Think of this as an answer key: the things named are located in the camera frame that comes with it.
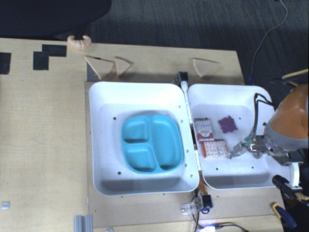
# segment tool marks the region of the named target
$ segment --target purple object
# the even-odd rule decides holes
[[[235,125],[235,121],[231,116],[225,117],[218,122],[224,134],[238,130]]]

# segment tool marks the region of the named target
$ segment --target small box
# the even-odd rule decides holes
[[[216,140],[212,142],[203,142],[203,155],[204,157],[211,158],[228,158],[229,152],[227,151],[224,140]]]
[[[194,121],[196,129],[197,141],[199,143],[205,141],[213,141],[213,133],[211,130],[211,122],[208,119],[198,118]]]

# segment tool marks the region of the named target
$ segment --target blue handle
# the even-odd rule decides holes
[[[277,206],[276,210],[278,211],[282,219],[286,221],[290,229],[294,229],[297,226],[293,217],[285,209],[281,208],[280,206]]]

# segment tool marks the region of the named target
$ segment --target table top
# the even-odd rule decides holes
[[[11,203],[1,210],[4,232],[73,231],[74,216],[89,213],[84,56],[109,61],[120,57],[133,63],[121,78],[110,76],[109,81],[171,82],[177,72],[187,71],[191,84],[244,84],[234,51],[94,43],[84,52],[67,48],[61,56],[43,45],[66,46],[66,42],[0,39],[0,53],[11,59],[9,74],[0,75],[0,196],[1,202]],[[48,70],[34,70],[34,52],[44,57],[46,51],[50,51]],[[217,62],[218,68],[200,79],[193,58]],[[0,59],[0,65],[7,64]],[[218,196],[214,189],[209,188],[209,193]],[[169,215],[164,223],[118,226],[115,232],[193,231],[191,218],[178,221],[173,215],[178,200],[172,194],[165,198]],[[200,223],[234,222],[250,231],[283,231],[271,202],[283,205],[276,188],[222,192],[212,216],[201,216]],[[240,210],[244,214],[246,207],[246,215],[228,216],[226,204],[233,205],[236,214]],[[125,217],[118,219],[127,224]]]

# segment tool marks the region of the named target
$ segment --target triangular wooden block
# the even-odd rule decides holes
[[[115,57],[115,63],[116,63],[117,76],[121,76],[133,65],[133,63],[131,62],[126,61],[123,58],[117,58],[117,57]]]
[[[97,74],[100,80],[103,80],[114,68],[114,62],[92,57],[85,57],[92,70]]]
[[[198,76],[204,77],[209,72],[211,72],[213,69],[217,68],[219,66],[219,63],[214,62],[214,61],[205,60],[205,59],[194,58],[193,66]]]

